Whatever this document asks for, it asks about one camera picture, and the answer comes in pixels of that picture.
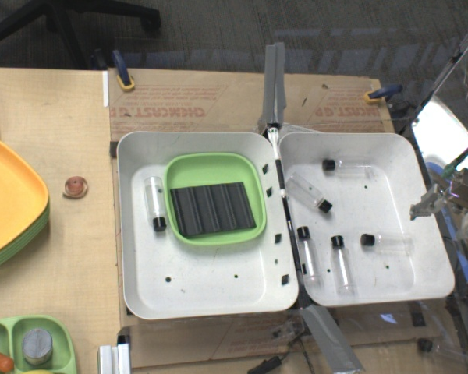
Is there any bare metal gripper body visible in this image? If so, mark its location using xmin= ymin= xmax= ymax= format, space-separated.
xmin=446 ymin=168 xmax=468 ymax=212

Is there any white plastic tray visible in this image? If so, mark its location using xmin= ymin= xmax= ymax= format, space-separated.
xmin=115 ymin=130 xmax=300 ymax=321
xmin=277 ymin=132 xmax=456 ymax=309

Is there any clear bottle with black cap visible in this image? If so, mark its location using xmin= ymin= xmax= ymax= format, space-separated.
xmin=286 ymin=171 xmax=334 ymax=214
xmin=143 ymin=175 xmax=168 ymax=233
xmin=321 ymin=157 xmax=376 ymax=180
xmin=417 ymin=337 xmax=466 ymax=362
xmin=330 ymin=235 xmax=357 ymax=297
xmin=360 ymin=233 xmax=415 ymax=257
xmin=296 ymin=226 xmax=323 ymax=286

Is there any thin black and white rod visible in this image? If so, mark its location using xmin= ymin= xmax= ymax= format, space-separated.
xmin=265 ymin=126 xmax=310 ymax=308

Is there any black ribbed rack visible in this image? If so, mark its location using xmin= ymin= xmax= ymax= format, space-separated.
xmin=169 ymin=182 xmax=257 ymax=238

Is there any green square plate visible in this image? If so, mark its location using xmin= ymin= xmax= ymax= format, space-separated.
xmin=164 ymin=152 xmax=268 ymax=246

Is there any brown cardboard board red print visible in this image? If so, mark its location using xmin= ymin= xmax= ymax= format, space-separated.
xmin=108 ymin=67 xmax=456 ymax=369

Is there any brown round disc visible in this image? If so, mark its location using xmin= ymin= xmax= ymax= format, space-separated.
xmin=62 ymin=175 xmax=90 ymax=199

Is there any green divided plate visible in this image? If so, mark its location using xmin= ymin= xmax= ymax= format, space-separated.
xmin=0 ymin=315 xmax=78 ymax=374

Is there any grey can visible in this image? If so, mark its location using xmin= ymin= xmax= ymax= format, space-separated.
xmin=22 ymin=328 xmax=55 ymax=366

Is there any black office chair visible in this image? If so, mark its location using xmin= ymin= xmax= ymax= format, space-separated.
xmin=0 ymin=0 xmax=162 ymax=70

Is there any yellow plate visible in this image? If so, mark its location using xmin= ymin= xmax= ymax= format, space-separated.
xmin=0 ymin=137 xmax=51 ymax=259

